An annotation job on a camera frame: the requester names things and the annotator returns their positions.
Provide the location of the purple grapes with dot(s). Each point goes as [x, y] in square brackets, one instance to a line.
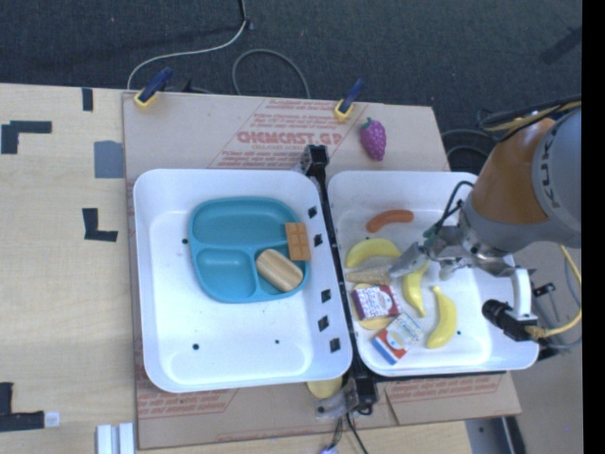
[373, 140]

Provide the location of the blue divided plate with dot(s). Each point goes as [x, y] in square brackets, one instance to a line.
[227, 234]

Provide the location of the tan bread roll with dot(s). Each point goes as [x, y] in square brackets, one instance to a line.
[279, 270]

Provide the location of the orange sausage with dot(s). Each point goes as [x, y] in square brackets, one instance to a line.
[387, 219]

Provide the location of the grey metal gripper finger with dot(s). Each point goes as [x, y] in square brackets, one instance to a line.
[410, 259]
[446, 270]

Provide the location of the yellow banana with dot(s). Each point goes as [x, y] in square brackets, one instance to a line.
[415, 291]
[371, 249]
[445, 322]

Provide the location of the white plastic tray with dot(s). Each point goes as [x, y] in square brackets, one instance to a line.
[236, 338]
[472, 343]

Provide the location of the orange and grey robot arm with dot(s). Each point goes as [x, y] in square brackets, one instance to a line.
[515, 182]

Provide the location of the black cylinder on white bracket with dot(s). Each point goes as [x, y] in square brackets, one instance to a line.
[508, 319]

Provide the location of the brown cardboard board, red print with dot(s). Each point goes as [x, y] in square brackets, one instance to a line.
[198, 130]

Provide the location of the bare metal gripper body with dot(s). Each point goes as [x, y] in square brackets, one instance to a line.
[456, 246]

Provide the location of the thin black rod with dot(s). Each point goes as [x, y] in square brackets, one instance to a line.
[336, 263]

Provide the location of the tan waffle cone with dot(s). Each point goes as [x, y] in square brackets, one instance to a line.
[366, 275]

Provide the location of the white red and blue carton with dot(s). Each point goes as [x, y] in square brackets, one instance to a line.
[397, 338]

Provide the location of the orange biscuit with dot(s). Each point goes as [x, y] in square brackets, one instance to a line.
[298, 241]

